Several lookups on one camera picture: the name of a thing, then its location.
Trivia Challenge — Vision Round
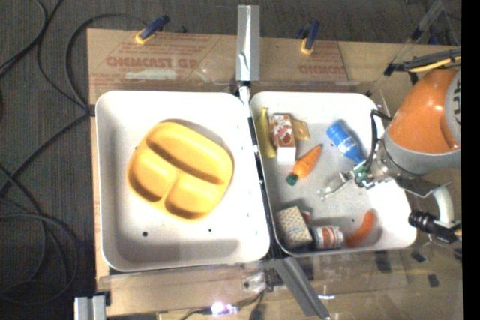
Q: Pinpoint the blue bottle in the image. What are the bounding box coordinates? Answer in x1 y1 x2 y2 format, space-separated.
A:
325 120 367 165

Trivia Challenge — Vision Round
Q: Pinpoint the white plastic tray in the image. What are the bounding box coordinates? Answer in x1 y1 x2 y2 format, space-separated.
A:
248 91 419 257
94 90 272 273

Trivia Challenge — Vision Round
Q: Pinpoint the red and white carton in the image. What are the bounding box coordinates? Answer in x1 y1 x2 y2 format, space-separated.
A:
268 113 299 166

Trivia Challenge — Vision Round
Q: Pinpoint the yellow divided plate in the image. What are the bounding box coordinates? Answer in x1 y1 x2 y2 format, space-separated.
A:
126 120 236 223

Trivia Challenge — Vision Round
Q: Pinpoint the orange sausage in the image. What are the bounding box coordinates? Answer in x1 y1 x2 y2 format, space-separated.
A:
345 210 377 249

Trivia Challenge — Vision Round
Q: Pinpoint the brown cardboard board red print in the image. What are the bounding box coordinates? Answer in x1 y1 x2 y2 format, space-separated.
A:
86 28 463 316

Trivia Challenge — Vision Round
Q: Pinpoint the thin black and white rod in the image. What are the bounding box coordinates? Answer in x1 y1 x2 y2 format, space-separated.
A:
238 85 278 258

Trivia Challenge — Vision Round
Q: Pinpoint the orange carrot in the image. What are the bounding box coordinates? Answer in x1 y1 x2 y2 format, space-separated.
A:
285 144 324 187

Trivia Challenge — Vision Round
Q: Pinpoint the black cylinder on white bracket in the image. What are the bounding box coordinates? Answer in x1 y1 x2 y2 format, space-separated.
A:
407 184 463 244

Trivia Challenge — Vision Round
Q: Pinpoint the yellow cracker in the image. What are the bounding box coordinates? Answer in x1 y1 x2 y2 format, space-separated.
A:
290 118 312 142

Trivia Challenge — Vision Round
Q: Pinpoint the beige patterned box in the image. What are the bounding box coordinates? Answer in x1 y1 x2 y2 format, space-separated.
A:
276 205 314 251

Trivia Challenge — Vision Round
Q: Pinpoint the yellow banana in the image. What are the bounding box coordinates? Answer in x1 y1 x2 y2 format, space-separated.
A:
255 106 278 160

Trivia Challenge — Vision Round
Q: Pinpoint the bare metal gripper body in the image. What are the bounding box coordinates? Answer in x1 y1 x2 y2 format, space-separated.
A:
352 150 399 191

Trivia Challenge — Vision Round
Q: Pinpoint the red and white can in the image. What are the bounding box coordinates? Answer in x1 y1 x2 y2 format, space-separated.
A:
311 225 346 250

